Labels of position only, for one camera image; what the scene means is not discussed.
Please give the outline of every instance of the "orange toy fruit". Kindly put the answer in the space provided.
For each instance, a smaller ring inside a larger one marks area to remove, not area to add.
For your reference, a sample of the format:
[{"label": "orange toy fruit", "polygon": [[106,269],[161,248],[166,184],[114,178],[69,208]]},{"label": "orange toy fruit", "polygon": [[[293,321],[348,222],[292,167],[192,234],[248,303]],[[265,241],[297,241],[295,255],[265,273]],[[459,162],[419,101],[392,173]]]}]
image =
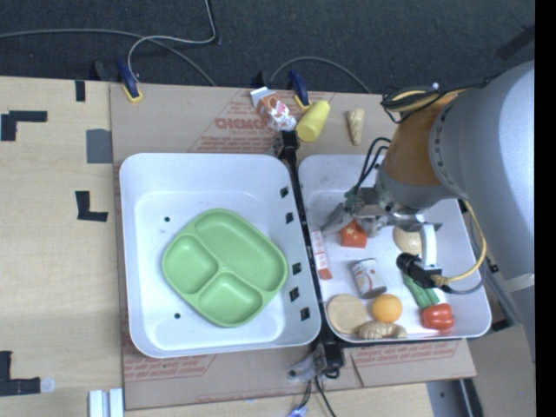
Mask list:
[{"label": "orange toy fruit", "polygon": [[392,294],[377,296],[371,306],[371,313],[377,321],[393,323],[401,316],[403,307],[400,298]]}]

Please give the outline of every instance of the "green plate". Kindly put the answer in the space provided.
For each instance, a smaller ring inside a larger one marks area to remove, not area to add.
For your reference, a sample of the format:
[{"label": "green plate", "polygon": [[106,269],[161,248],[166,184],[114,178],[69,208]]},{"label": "green plate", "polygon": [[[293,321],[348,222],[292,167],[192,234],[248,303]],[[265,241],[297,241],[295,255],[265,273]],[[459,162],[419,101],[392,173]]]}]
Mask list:
[{"label": "green plate", "polygon": [[213,208],[166,247],[162,273],[199,314],[231,328],[255,318],[272,300],[286,280],[288,262],[250,222]]}]

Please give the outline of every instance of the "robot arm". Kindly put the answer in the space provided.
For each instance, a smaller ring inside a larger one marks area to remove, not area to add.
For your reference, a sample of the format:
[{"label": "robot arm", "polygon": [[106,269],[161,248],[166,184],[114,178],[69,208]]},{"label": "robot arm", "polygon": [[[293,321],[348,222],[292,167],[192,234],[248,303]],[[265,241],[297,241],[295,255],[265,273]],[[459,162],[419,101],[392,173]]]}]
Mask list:
[{"label": "robot arm", "polygon": [[400,123],[374,187],[356,186],[326,228],[348,216],[372,233],[392,224],[422,230],[420,213],[436,202],[467,201],[500,272],[515,285],[534,361],[533,131],[533,62],[483,88],[433,99]]}]

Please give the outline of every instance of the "tin can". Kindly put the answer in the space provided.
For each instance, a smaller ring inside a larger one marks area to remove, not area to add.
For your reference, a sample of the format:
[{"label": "tin can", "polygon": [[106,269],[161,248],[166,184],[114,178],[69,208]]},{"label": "tin can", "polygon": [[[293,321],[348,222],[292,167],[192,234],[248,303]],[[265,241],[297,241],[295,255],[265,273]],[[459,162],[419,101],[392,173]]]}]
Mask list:
[{"label": "tin can", "polygon": [[351,267],[361,298],[374,298],[386,292],[386,284],[376,270],[376,260],[368,258],[358,261]]}]

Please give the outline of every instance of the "wooden table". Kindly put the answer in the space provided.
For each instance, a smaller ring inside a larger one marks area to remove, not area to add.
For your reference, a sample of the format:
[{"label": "wooden table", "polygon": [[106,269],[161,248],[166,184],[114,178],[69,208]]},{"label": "wooden table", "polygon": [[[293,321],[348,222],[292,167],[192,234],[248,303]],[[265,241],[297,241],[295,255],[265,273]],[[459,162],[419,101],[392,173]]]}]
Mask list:
[{"label": "wooden table", "polygon": [[[48,111],[0,142],[0,350],[11,378],[54,379],[53,392],[0,397],[0,415],[87,415],[90,390],[122,387],[113,169],[87,163],[86,131],[110,130],[109,84],[0,77],[0,114]],[[78,221],[76,191],[106,222]],[[426,385],[327,393],[337,415],[433,415]],[[300,396],[126,412],[133,416],[288,415]],[[310,415],[328,415],[321,397]]]}]

